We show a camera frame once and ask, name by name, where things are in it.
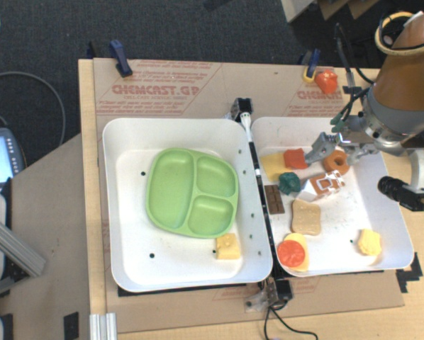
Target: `red tomato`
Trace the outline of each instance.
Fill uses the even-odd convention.
[[[305,249],[296,241],[283,241],[277,248],[281,264],[287,267],[298,267],[305,261]]]

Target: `white tray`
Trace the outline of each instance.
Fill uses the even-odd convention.
[[[118,118],[103,132],[111,239],[111,270],[124,290],[140,293],[205,285],[252,283],[272,269],[259,191],[247,136],[225,119]],[[214,239],[156,227],[145,210],[152,160],[171,147],[221,157],[237,171],[238,210],[230,232],[242,256],[217,260]]]
[[[252,125],[258,157],[287,149],[311,151],[319,133],[330,132],[329,118],[260,118]],[[261,168],[264,185],[270,182]],[[316,162],[304,170],[294,170],[300,180],[325,172]],[[293,276],[306,277],[361,271],[405,268],[413,260],[413,247],[398,203],[377,189],[382,176],[387,175],[380,154],[367,155],[351,166],[343,176],[345,187],[328,198],[317,200],[321,208],[321,233],[306,235],[310,266],[306,272],[292,271]],[[291,204],[296,193],[282,194],[284,214],[270,215],[273,238],[277,247],[291,232]],[[360,230],[373,229],[381,235],[382,253],[364,256],[357,247]]]

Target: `black floor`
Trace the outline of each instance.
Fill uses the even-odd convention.
[[[395,10],[424,11],[424,0],[381,0],[357,20],[345,7],[324,21],[312,5],[292,23],[280,0],[0,0],[0,73],[49,83],[65,107],[68,140],[79,133],[77,61],[90,41],[104,57],[118,39],[129,58],[265,64],[296,64],[318,48],[320,64],[339,67],[333,31],[340,23],[358,65],[378,68],[384,56],[372,36]],[[30,165],[60,142],[60,105],[41,81],[0,77],[0,115]]]

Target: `green plate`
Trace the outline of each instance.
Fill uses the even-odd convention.
[[[166,149],[152,163],[146,211],[160,228],[216,238],[233,225],[238,177],[225,160],[190,149]]]

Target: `red tomato slice toy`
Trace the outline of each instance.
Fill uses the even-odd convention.
[[[298,267],[305,261],[305,249],[293,240],[283,241],[277,248],[281,264],[287,267]]]

